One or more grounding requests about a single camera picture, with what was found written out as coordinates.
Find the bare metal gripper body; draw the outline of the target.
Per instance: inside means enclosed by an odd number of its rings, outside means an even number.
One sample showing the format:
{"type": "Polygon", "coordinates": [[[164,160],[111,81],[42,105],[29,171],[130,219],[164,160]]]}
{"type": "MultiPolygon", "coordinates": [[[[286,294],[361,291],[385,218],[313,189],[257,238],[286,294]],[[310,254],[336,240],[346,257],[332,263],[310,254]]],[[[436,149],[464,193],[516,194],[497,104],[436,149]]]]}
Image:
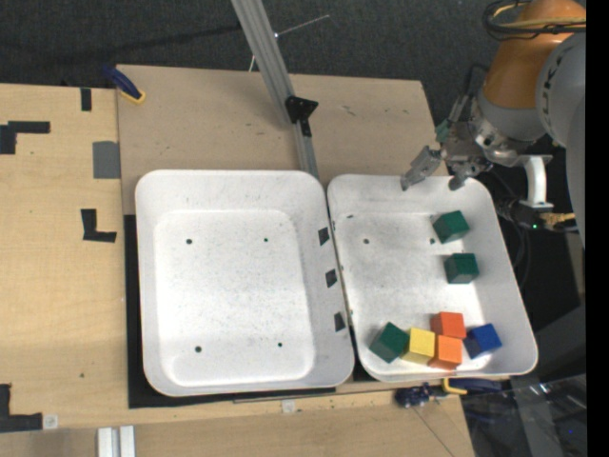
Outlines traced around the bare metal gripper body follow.
{"type": "Polygon", "coordinates": [[[442,158],[455,172],[474,173],[495,165],[514,167],[524,143],[505,136],[487,120],[456,122],[440,140],[442,158]]]}

